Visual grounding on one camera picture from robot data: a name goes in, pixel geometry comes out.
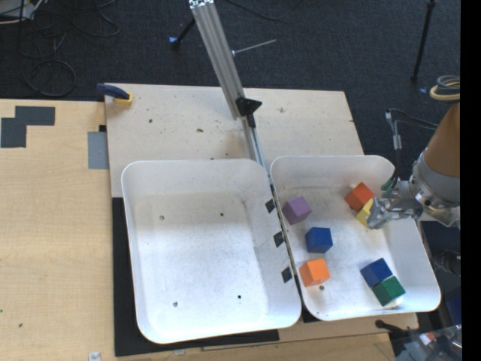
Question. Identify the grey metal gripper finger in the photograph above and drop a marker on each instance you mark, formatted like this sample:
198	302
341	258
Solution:
377	219
382	203

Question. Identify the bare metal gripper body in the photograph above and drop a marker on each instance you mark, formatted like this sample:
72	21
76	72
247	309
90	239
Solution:
422	201

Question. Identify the yellow cube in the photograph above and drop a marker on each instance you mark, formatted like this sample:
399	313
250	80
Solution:
363	213

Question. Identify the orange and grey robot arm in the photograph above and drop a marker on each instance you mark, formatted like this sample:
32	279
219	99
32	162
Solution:
443	145

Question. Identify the orange cube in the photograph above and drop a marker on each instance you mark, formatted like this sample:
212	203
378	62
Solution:
314	272
359	196

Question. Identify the white plastic tray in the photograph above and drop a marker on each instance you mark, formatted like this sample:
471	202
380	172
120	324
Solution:
349	246
199	258

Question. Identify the blue cube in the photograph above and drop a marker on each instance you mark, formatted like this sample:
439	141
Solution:
318	240
376	271

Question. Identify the green cube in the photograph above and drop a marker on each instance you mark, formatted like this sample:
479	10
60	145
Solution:
389	291

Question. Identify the purple cube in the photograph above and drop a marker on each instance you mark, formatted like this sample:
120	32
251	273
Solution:
297	210

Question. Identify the pale wood board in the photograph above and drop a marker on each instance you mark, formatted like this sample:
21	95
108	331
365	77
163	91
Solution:
180	126

